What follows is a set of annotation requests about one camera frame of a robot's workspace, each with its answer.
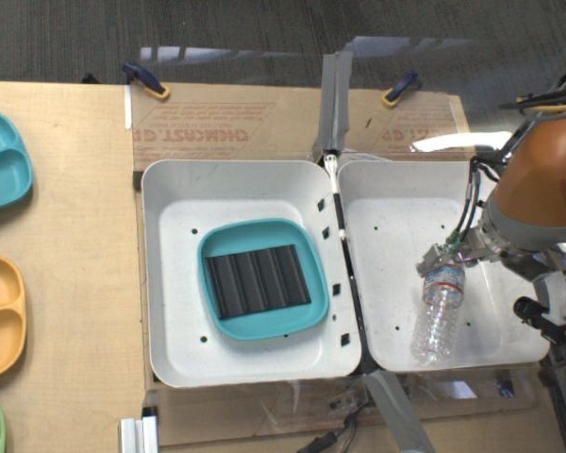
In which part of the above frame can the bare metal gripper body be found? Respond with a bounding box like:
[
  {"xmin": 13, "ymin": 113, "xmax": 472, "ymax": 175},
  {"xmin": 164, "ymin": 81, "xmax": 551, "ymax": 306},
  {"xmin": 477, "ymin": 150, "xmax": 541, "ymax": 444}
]
[{"xmin": 447, "ymin": 226, "xmax": 513, "ymax": 267}]

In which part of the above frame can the clear plastic bottle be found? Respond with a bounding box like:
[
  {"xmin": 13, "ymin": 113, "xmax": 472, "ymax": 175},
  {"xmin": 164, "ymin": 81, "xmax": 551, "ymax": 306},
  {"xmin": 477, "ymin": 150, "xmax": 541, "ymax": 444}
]
[{"xmin": 409, "ymin": 261, "xmax": 467, "ymax": 365}]

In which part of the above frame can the white plastic tray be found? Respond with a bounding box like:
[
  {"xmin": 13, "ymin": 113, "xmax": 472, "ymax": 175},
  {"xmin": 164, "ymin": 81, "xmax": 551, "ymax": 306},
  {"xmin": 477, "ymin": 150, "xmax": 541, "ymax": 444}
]
[
  {"xmin": 141, "ymin": 159, "xmax": 363, "ymax": 390},
  {"xmin": 336, "ymin": 159, "xmax": 552, "ymax": 374}
]

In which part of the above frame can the black ribbed rectangular block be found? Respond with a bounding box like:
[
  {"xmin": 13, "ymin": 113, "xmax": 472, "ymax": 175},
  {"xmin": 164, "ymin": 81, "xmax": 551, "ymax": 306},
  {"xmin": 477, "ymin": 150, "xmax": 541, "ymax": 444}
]
[{"xmin": 203, "ymin": 243, "xmax": 313, "ymax": 321}]

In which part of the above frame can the brown cardboard board red print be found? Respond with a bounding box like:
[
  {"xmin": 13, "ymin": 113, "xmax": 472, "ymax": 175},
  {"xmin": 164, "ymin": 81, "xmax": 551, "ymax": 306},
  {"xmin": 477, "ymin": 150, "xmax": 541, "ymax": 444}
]
[{"xmin": 130, "ymin": 81, "xmax": 540, "ymax": 447}]

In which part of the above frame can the orange divided plate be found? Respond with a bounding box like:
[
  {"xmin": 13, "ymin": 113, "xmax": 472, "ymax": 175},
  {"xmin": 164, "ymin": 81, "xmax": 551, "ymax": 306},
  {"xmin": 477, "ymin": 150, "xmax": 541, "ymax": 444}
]
[{"xmin": 0, "ymin": 254, "xmax": 28, "ymax": 381}]

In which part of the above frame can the blue divided plate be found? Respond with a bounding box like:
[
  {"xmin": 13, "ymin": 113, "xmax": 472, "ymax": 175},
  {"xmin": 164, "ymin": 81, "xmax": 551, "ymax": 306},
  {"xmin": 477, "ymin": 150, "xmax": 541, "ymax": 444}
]
[{"xmin": 0, "ymin": 108, "xmax": 34, "ymax": 213}]

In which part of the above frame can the black cylinder on white bracket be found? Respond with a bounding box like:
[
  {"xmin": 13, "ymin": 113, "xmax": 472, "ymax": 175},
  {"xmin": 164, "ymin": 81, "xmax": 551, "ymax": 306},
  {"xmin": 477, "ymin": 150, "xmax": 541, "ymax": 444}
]
[{"xmin": 512, "ymin": 271, "xmax": 566, "ymax": 344}]

